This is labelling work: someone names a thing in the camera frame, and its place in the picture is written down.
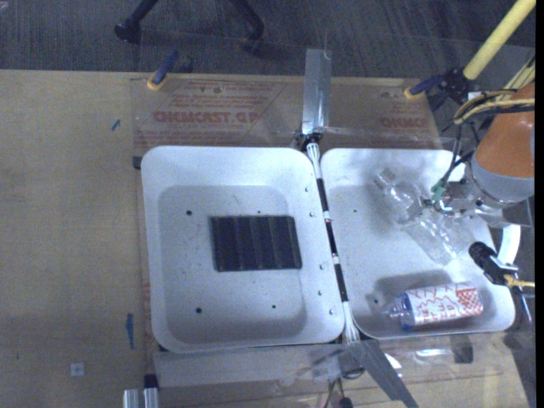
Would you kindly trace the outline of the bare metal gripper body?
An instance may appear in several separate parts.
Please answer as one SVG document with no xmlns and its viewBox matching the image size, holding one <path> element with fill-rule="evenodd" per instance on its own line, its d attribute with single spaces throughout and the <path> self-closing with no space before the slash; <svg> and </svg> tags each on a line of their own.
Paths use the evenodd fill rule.
<svg viewBox="0 0 544 408">
<path fill-rule="evenodd" d="M 473 181 L 450 181 L 440 197 L 440 210 L 455 218 L 481 218 L 492 228 L 508 224 L 507 203 L 486 195 Z"/>
</svg>

